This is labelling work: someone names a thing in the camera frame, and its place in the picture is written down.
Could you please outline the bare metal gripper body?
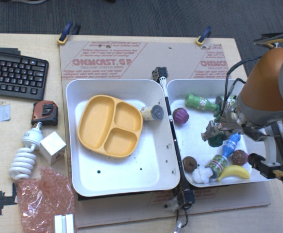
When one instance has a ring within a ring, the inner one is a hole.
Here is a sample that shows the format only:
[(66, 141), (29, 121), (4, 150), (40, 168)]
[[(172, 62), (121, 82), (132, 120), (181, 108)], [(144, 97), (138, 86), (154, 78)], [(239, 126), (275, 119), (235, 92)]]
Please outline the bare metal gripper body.
[(244, 133), (245, 126), (244, 114), (236, 109), (220, 111), (216, 117), (216, 127), (224, 133)]

